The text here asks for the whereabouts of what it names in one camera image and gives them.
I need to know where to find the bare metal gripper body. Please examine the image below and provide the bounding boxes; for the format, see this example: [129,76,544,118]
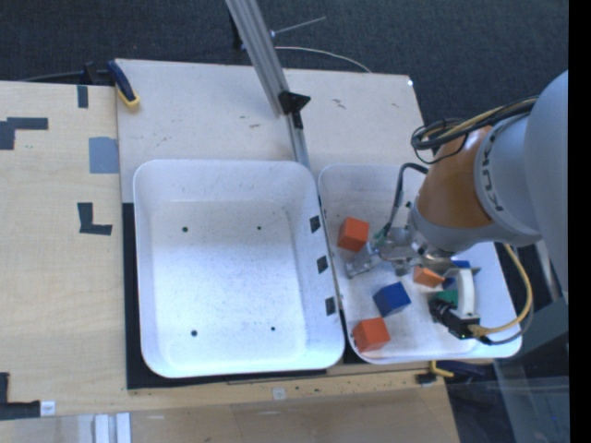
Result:
[375,225,456,276]

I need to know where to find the orange cube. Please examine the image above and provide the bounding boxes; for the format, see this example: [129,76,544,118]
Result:
[352,317,392,354]
[412,266,446,290]
[336,216,371,254]

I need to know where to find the blue cube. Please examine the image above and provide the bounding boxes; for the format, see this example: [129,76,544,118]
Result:
[372,281,413,318]
[441,259,473,292]

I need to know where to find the white plastic tray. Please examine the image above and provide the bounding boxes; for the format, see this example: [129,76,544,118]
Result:
[132,158,346,379]
[317,162,524,365]

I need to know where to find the black cylinder on white bracket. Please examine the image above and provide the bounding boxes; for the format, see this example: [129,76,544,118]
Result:
[428,268,482,341]

